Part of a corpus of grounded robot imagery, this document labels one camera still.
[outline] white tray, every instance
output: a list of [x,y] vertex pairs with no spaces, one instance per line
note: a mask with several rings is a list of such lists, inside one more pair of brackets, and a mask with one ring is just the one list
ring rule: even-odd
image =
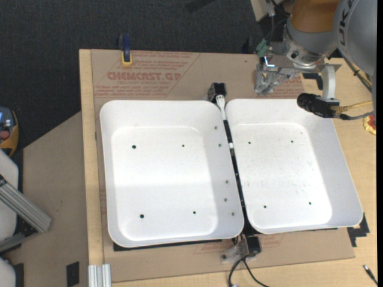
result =
[[100,113],[108,231],[124,247],[236,237],[241,202],[219,109],[114,100]]
[[226,106],[248,219],[261,233],[348,227],[363,216],[331,119],[295,100]]
[[14,268],[2,258],[0,258],[0,277],[2,287],[16,286],[16,273]]

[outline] black connector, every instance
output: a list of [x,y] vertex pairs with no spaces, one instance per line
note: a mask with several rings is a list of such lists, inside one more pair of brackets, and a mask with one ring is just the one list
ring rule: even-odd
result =
[[323,100],[316,94],[302,93],[297,98],[297,104],[300,108],[317,116],[334,118],[336,112],[332,110],[332,106],[339,106],[339,101],[335,99]]
[[208,90],[208,100],[212,103],[217,103],[215,98],[218,95],[226,96],[226,85],[225,83],[212,83]]
[[255,256],[262,252],[261,244],[257,236],[246,236],[246,240],[249,249],[248,257]]

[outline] cardboard sheet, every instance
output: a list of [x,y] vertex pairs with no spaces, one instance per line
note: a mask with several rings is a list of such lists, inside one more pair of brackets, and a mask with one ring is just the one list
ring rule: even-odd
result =
[[[226,83],[226,100],[256,98],[257,57],[252,54],[215,54],[133,51],[133,64],[124,67],[117,50],[92,50],[96,138],[105,263],[113,282],[230,270],[220,252],[231,240],[162,248],[114,251],[107,228],[104,160],[99,112],[114,99],[198,100],[214,82]],[[290,80],[265,98],[296,99],[303,92],[300,78]],[[260,235],[263,252],[250,267],[346,259],[354,251],[346,229]]]
[[23,150],[23,194],[49,217],[47,233],[27,238],[3,258],[24,264],[25,287],[87,286],[87,225],[81,113]]

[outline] metal bracket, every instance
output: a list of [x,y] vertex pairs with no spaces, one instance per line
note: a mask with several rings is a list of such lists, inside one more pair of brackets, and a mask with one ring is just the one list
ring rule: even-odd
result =
[[328,93],[324,91],[323,96],[326,99],[334,98],[335,94],[335,72],[340,65],[328,65],[322,60],[311,66],[302,66],[291,61],[280,49],[281,44],[273,44],[275,52],[267,52],[257,64],[256,84],[254,91],[259,95],[266,95],[273,92],[274,87],[285,83],[298,73],[322,73],[323,80],[330,81]]
[[323,80],[323,100],[334,100],[335,99],[335,67],[334,65],[326,65],[322,71],[322,80]]
[[112,287],[110,264],[88,266],[89,287]]
[[[37,232],[45,233],[48,231],[52,219],[27,199],[20,191],[9,184],[1,174],[0,201],[4,202],[5,205],[23,218]],[[4,240],[0,243],[0,252],[18,245],[25,238],[26,236],[19,233]]]
[[251,259],[262,252],[260,242],[256,236],[247,236],[230,249],[221,252],[222,264],[233,264],[244,257]]

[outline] white cable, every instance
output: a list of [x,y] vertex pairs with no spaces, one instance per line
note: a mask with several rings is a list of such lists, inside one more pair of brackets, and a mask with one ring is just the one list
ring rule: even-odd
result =
[[217,101],[217,106],[219,107],[221,111],[221,115],[223,120],[227,120],[226,113],[225,113],[225,98],[221,94],[219,94],[217,97],[215,97],[215,101]]

